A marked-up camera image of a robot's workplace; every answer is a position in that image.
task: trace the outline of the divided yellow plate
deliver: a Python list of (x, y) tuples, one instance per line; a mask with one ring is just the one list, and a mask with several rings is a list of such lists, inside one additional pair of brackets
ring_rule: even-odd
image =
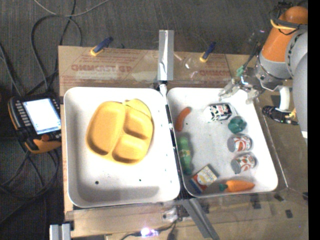
[(153, 131), (151, 113), (141, 100), (106, 101), (95, 110), (85, 143), (106, 159), (135, 164), (146, 156)]

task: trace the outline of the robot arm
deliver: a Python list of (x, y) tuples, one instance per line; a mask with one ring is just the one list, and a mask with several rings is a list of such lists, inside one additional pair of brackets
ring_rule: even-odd
[[(265, 90), (280, 92), (280, 106), (265, 106), (265, 116), (285, 124), (299, 124), (308, 144), (308, 10), (301, 6), (287, 9), (279, 19), (271, 17), (271, 29), (257, 55), (254, 68), (245, 65), (239, 79), (233, 78), (220, 92), (220, 98), (233, 95), (239, 89), (247, 92), (246, 103)], [(292, 95), (298, 123), (289, 111), (291, 87), (284, 86), (293, 79)]]

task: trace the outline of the toy carrot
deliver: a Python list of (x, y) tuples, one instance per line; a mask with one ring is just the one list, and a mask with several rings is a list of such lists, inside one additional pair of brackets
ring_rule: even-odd
[(181, 110), (181, 112), (179, 113), (178, 117), (176, 118), (175, 121), (175, 129), (178, 132), (181, 132), (184, 126), (184, 120), (186, 118), (187, 115), (189, 115), (191, 112), (190, 107), (185, 107), (183, 110)]
[(227, 180), (225, 184), (219, 184), (219, 189), (220, 191), (226, 190), (227, 192), (239, 192), (251, 190), (254, 186), (255, 184), (249, 181), (230, 179)]

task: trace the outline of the handheld controller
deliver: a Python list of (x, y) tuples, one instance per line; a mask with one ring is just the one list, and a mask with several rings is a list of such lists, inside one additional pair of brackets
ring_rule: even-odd
[(58, 101), (50, 94), (12, 97), (8, 109), (20, 142), (40, 154), (61, 146), (61, 119)]

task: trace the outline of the dark floor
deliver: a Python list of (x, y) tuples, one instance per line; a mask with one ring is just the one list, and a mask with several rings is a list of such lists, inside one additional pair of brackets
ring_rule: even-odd
[[(308, 8), (308, 0), (110, 0), (92, 9), (103, 1), (38, 0), (57, 15), (34, 0), (0, 1), (1, 184), (14, 175), (25, 157), (8, 117), (6, 97), (46, 91), (44, 84), (34, 87), (43, 81), (43, 75), (50, 76), (58, 69), (59, 44), (93, 47), (112, 36), (112, 48), (157, 50), (159, 30), (169, 29), (174, 30), (175, 51), (203, 52), (211, 41), (216, 41), (217, 54), (249, 54), (250, 37), (261, 42), (267, 38), (271, 29), (269, 12), (278, 2)], [(78, 16), (72, 16), (72, 21), (60, 16), (75, 14)], [(57, 74), (48, 83), (50, 90), (58, 94)], [(60, 149), (56, 154), (61, 159)], [(42, 185), (35, 168), (44, 184), (50, 182), (55, 176), (52, 157), (31, 155), (10, 183), (10, 190), (20, 196), (40, 191)], [(61, 166), (55, 179), (48, 192), (30, 203), (0, 192), (1, 240), (49, 239), (49, 225), (64, 222)]]

